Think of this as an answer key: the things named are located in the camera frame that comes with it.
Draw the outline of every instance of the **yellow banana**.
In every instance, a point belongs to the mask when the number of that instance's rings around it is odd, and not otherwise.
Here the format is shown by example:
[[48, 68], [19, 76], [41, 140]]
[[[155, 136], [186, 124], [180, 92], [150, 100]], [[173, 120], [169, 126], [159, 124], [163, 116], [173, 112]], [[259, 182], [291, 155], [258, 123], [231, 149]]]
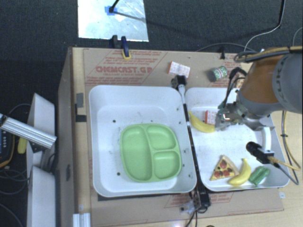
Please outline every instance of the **yellow banana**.
[[231, 180], [229, 180], [229, 184], [233, 186], [240, 186], [245, 183], [251, 174], [251, 167], [247, 163], [247, 159], [243, 159], [243, 168], [239, 175], [234, 176]]
[[215, 132], [214, 125], [207, 124], [199, 120], [196, 116], [194, 116], [190, 111], [188, 112], [190, 116], [190, 123], [197, 130], [200, 130], [204, 133], [212, 133]]

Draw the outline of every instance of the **green plate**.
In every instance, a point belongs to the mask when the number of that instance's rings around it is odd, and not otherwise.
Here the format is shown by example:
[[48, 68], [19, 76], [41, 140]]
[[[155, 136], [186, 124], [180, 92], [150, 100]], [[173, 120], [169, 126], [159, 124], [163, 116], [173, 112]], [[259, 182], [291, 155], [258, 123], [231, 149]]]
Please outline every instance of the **green plate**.
[[156, 182], [177, 176], [181, 155], [174, 132], [163, 124], [146, 123], [126, 127], [120, 136], [126, 174], [137, 182]]

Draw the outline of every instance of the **pizza slice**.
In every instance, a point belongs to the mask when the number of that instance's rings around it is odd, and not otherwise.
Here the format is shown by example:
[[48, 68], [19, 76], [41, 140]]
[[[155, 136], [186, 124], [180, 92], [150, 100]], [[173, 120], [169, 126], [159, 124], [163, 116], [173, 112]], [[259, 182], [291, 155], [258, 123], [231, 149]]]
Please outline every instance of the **pizza slice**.
[[225, 155], [221, 156], [214, 173], [210, 178], [211, 181], [226, 177], [233, 177], [239, 174], [235, 164]]

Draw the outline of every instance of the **multimeter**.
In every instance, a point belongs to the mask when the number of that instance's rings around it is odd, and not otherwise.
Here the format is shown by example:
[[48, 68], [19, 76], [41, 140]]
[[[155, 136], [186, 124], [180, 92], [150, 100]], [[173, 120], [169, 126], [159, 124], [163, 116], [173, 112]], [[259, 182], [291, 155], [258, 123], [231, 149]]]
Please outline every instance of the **multimeter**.
[[12, 144], [12, 134], [0, 130], [0, 167], [7, 165], [14, 153], [14, 144]]

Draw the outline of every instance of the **cardboard box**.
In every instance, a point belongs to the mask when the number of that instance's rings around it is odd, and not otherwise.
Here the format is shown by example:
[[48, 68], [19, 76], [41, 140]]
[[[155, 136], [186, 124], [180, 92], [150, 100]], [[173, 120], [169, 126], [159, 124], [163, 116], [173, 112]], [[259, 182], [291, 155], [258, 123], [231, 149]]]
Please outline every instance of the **cardboard box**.
[[[96, 85], [170, 86], [171, 61], [191, 68], [187, 88], [226, 87], [228, 79], [209, 82], [207, 71], [224, 65], [239, 66], [232, 54], [220, 60], [217, 53], [131, 51], [124, 61], [121, 50], [69, 48], [58, 91], [57, 170], [59, 222], [72, 226], [73, 213], [91, 213], [94, 227], [121, 226], [188, 219], [180, 207], [189, 194], [104, 198], [92, 184], [92, 153], [88, 94]], [[278, 189], [210, 194], [212, 205], [201, 217], [217, 217], [283, 210]]]

